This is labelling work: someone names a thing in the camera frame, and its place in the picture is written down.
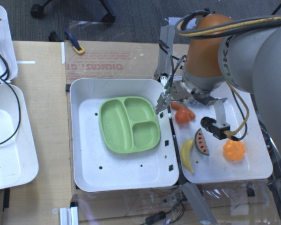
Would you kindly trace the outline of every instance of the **chair wheel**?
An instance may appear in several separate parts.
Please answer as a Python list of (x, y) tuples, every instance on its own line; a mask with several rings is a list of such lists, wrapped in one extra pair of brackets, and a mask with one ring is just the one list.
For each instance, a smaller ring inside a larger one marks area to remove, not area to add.
[(33, 4), (30, 14), (35, 18), (41, 18), (44, 14), (44, 7), (39, 4)]
[(108, 13), (102, 18), (101, 21), (103, 23), (114, 23), (115, 20), (116, 20), (116, 16), (113, 16), (113, 15)]

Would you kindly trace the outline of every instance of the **toy orange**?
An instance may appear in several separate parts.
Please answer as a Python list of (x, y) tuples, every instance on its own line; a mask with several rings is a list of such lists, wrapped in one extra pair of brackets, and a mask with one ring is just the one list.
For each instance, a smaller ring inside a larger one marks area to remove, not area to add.
[(232, 161), (240, 161), (244, 158), (245, 147), (242, 141), (228, 139), (223, 150), (225, 157)]

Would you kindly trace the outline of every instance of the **yellow cable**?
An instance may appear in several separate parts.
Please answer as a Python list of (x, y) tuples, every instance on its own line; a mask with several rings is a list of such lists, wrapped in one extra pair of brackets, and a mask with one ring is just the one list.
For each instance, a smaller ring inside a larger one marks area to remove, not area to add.
[[(178, 32), (178, 33), (184, 37), (195, 37), (195, 36), (207, 35), (207, 34), (214, 33), (214, 32), (220, 32), (220, 31), (224, 31), (224, 30), (230, 30), (230, 29), (234, 29), (234, 28), (241, 28), (241, 27), (250, 26), (250, 25), (254, 25), (254, 24), (268, 23), (268, 22), (274, 22), (274, 21), (279, 21), (279, 20), (281, 20), (281, 16), (251, 20), (251, 21), (246, 21), (246, 22), (239, 22), (239, 23), (230, 24), (230, 25), (223, 25), (221, 27), (214, 28), (214, 29), (207, 28), (205, 31), (200, 31), (200, 32), (193, 32), (193, 33), (179, 33)], [(181, 21), (181, 23), (178, 25), (179, 30), (181, 30), (182, 22), (183, 21)]]
[(244, 100), (242, 99), (242, 97), (238, 94), (238, 92), (227, 82), (226, 83), (230, 88), (231, 90), (237, 95), (237, 97), (239, 98), (239, 100), (242, 102), (242, 104), (244, 105), (245, 109), (246, 109), (246, 117), (245, 119), (243, 120), (242, 124), (238, 127), (238, 129), (236, 129), (235, 131), (224, 131), (224, 134), (227, 136), (227, 137), (232, 137), (234, 136), (235, 134), (237, 134), (241, 129), (242, 127), (245, 125), (245, 123), (247, 122), (248, 118), (249, 118), (249, 108), (247, 106), (247, 104), (244, 102)]

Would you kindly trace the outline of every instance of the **white tray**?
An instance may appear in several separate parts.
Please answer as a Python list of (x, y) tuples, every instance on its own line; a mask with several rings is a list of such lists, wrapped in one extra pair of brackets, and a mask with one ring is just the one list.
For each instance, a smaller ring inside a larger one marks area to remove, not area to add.
[(159, 144), (130, 154), (116, 154), (107, 148), (97, 115), (107, 99), (139, 96), (155, 106), (161, 92), (161, 84), (152, 79), (79, 79), (71, 85), (74, 179), (80, 189), (155, 188), (177, 182), (179, 171), (166, 110), (162, 118), (158, 116)]
[[(0, 6), (0, 53), (10, 69), (10, 80), (17, 75), (17, 64), (9, 30), (6, 10)], [(0, 75), (4, 66), (0, 61)], [(32, 181), (38, 172), (38, 161), (23, 93), (11, 85), (18, 95), (21, 123), (18, 132), (8, 142), (0, 145), (0, 189)], [(18, 103), (12, 90), (0, 84), (0, 142), (15, 131), (19, 120)]]
[[(196, 114), (196, 119), (190, 121), (186, 125), (177, 124), (175, 121), (175, 113), (172, 110), (173, 124), (177, 136), (179, 147), (189, 138), (194, 138), (197, 130), (202, 129), (203, 135), (210, 155), (203, 155), (193, 146), (190, 152), (190, 160), (195, 173), (191, 173), (187, 168), (183, 167), (185, 177), (193, 183), (214, 183), (236, 180), (253, 180), (268, 178), (273, 172), (273, 164), (269, 157), (263, 135), (260, 130), (258, 119), (254, 110), (251, 96), (248, 93), (237, 90), (249, 107), (250, 116), (247, 121), (247, 136), (243, 139), (246, 153), (244, 159), (239, 162), (227, 160), (223, 155), (223, 146), (227, 139), (218, 140), (212, 133), (206, 131), (200, 125), (203, 117), (208, 116), (216, 119), (213, 106), (205, 107), (202, 105), (190, 105), (190, 109)], [(212, 94), (215, 98), (227, 98), (224, 103), (226, 111), (226, 122), (230, 124), (231, 131), (236, 130), (242, 123), (243, 118), (233, 99), (230, 88), (223, 83)], [(239, 101), (244, 115), (246, 111)], [(236, 135), (241, 137), (244, 128)]]

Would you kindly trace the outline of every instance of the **cable clip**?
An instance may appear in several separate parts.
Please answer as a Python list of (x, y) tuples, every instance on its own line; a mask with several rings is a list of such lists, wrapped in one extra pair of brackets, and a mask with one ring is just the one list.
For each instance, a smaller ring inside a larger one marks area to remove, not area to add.
[(69, 39), (73, 45), (73, 49), (74, 51), (79, 54), (79, 55), (82, 55), (84, 54), (84, 48), (79, 45), (77, 39), (75, 38), (74, 34), (69, 32), (68, 30), (65, 31), (65, 36), (67, 39)]

